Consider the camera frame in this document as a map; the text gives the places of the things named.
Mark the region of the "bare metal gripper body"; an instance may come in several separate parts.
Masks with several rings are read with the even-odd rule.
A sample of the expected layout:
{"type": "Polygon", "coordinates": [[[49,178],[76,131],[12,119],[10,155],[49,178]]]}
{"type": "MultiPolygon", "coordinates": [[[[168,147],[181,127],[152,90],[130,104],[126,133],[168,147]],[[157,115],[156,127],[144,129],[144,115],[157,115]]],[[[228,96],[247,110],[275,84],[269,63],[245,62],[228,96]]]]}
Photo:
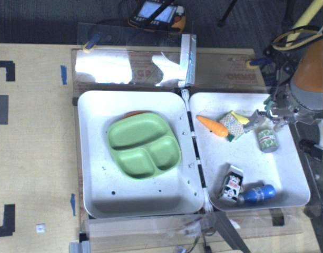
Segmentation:
{"type": "Polygon", "coordinates": [[[267,117],[274,125],[295,124],[297,122],[316,125],[323,120],[323,111],[314,111],[300,104],[287,104],[283,101],[270,101],[267,104],[267,117]]]}

